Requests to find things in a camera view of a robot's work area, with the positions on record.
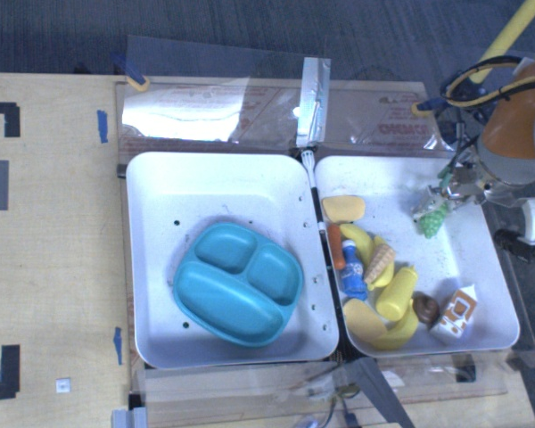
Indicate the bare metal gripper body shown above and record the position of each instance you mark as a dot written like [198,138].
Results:
[466,187]

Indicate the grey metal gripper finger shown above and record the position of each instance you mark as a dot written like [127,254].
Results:
[421,208]
[439,194]

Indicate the green grapes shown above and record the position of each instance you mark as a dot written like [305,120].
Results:
[431,224]

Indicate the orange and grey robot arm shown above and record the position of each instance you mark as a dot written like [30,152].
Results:
[512,123]

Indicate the beige ice cream cone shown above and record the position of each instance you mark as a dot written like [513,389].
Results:
[380,261]

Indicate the yellow bread slice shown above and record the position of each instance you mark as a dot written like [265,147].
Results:
[343,208]

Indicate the white plastic tray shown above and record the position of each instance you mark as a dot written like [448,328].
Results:
[214,185]
[468,274]

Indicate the yellow mustard bottle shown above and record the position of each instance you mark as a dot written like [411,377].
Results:
[397,294]

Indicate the orange carrot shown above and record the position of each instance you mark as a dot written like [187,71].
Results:
[336,248]

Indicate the blue bottle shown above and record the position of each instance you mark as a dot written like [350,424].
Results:
[353,274]

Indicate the brown doughnut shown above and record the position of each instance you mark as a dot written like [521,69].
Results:
[426,309]

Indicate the thin black and white rod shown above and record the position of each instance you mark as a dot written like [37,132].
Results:
[313,181]

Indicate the white and brown carton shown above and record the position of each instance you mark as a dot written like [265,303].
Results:
[455,317]

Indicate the yellow potato crisp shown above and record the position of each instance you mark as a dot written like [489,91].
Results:
[362,319]

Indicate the blue divided plate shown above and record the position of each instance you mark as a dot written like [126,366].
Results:
[232,292]

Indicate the black cylinder on white bracket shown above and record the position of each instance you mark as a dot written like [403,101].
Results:
[531,221]

